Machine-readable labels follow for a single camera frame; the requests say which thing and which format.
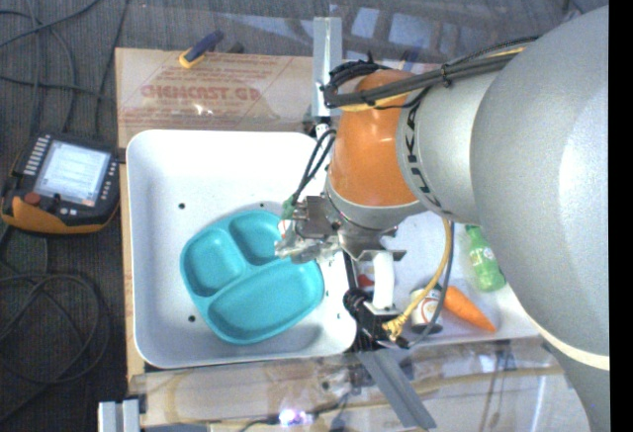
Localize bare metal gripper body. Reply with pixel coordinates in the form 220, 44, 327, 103
290, 195, 407, 264

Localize blue divided plate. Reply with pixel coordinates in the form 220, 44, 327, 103
179, 209, 326, 347

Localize white plastic tray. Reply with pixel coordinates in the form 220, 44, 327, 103
125, 129, 358, 370
345, 211, 541, 348

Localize small white and orange can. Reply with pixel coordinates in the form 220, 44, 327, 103
408, 287, 445, 335

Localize orange carrot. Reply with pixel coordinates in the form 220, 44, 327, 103
441, 285, 497, 334

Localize green plastic bottle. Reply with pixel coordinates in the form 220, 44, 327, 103
464, 223, 507, 294

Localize brown cardboard board red print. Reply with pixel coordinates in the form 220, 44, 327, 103
114, 47, 545, 427

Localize black cylinder on white bracket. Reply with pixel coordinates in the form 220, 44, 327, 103
342, 252, 400, 338

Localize black block with thin wires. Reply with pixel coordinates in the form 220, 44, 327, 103
352, 328, 397, 353

